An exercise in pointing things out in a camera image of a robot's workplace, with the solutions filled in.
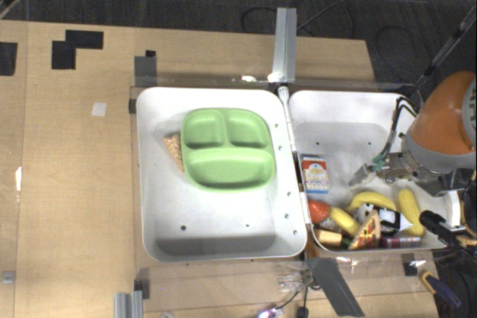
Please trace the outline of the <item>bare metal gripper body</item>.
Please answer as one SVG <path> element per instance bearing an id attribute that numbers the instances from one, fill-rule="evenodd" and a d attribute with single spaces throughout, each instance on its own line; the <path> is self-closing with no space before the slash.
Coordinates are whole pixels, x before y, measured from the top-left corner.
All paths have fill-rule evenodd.
<path id="1" fill-rule="evenodd" d="M 383 159 L 383 165 L 379 170 L 379 177 L 386 182 L 392 183 L 398 179 L 413 179 L 420 175 L 419 165 L 411 156 L 404 153 L 389 153 Z"/>

